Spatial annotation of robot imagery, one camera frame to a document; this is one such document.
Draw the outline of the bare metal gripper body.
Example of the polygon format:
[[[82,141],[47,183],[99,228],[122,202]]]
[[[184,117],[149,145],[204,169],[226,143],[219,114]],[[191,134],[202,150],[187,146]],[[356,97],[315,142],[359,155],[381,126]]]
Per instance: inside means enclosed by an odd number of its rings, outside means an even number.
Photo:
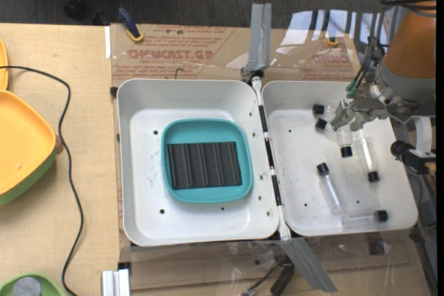
[[[432,98],[423,102],[412,101],[383,85],[361,84],[353,101],[354,112],[373,113],[377,115],[376,119],[391,117],[399,122],[408,122],[417,116],[436,116],[436,106]]]

